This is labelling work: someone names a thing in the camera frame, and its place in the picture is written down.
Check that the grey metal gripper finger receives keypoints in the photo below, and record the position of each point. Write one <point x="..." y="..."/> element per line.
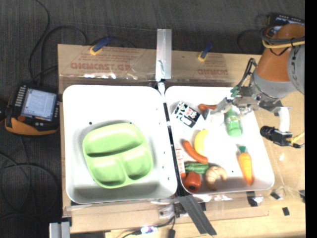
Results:
<point x="243" y="113"/>
<point x="221" y="106"/>

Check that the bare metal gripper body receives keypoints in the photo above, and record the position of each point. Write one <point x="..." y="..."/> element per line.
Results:
<point x="250" y="98"/>

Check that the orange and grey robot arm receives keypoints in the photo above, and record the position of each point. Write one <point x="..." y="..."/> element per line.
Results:
<point x="272" y="66"/>

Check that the green plastic bottle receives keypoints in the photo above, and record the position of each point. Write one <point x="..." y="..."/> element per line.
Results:
<point x="233" y="126"/>

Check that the small orange sausage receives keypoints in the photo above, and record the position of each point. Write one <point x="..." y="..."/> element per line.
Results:
<point x="204" y="106"/>

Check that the black and white cow carton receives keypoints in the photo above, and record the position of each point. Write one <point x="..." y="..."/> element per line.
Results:
<point x="185" y="114"/>

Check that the yellow banana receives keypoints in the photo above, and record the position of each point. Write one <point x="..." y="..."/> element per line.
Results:
<point x="200" y="142"/>

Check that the white plastic tray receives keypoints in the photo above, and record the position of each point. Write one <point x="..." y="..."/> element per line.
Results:
<point x="223" y="155"/>
<point x="111" y="103"/>

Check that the orange carrot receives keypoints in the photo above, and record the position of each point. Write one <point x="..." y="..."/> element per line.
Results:
<point x="245" y="163"/>

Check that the long orange sausage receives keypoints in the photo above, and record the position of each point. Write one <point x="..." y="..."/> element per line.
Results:
<point x="194" y="152"/>

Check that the white and red packet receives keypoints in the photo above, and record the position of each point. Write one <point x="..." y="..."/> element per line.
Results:
<point x="179" y="157"/>

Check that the tan croissant bread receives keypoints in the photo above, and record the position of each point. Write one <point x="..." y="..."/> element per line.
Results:
<point x="214" y="175"/>

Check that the red pepper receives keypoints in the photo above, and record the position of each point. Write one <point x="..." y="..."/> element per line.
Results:
<point x="192" y="181"/>

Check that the green divided plate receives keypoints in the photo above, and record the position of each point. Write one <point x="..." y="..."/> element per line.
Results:
<point x="116" y="152"/>

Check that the brown cardboard board red print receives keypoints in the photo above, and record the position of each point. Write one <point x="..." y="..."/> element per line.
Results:
<point x="111" y="66"/>

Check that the black cylinder on white bracket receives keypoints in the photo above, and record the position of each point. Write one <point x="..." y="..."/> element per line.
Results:
<point x="276" y="134"/>

